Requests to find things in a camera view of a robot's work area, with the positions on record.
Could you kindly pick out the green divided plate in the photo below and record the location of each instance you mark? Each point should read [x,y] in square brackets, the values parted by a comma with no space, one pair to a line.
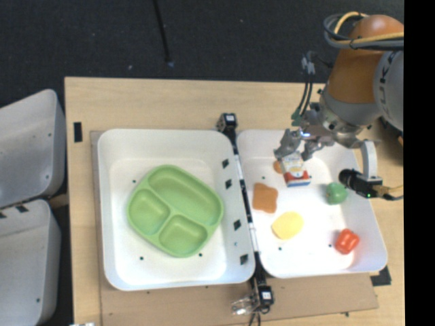
[175,211]

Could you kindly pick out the brown toast slice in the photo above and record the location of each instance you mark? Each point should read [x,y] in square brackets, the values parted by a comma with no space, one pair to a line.
[265,197]

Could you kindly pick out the white red blue carton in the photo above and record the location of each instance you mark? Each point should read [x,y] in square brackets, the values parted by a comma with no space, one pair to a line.
[296,172]

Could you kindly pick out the red bell pepper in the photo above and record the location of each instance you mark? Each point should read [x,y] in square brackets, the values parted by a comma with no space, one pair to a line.
[346,241]

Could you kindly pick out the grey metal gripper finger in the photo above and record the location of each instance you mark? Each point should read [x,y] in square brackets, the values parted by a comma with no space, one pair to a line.
[310,150]
[288,145]

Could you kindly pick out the black cylinder on white bracket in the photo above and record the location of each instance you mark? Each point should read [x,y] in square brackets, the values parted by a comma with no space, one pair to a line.
[357,181]

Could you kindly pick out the green bell pepper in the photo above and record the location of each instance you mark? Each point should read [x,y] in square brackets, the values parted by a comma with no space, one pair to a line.
[336,193]

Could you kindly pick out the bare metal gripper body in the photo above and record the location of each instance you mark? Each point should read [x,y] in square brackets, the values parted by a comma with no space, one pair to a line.
[323,131]

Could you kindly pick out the small orange round toy food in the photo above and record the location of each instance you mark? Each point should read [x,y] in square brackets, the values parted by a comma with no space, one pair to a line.
[278,167]

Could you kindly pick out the white plastic tray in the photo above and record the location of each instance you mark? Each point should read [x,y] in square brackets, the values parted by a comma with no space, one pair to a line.
[217,155]
[316,253]

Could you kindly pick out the thin black and white rod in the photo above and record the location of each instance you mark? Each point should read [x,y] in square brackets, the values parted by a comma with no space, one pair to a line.
[245,192]

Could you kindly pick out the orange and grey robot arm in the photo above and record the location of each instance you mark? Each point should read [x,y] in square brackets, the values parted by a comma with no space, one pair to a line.
[357,76]

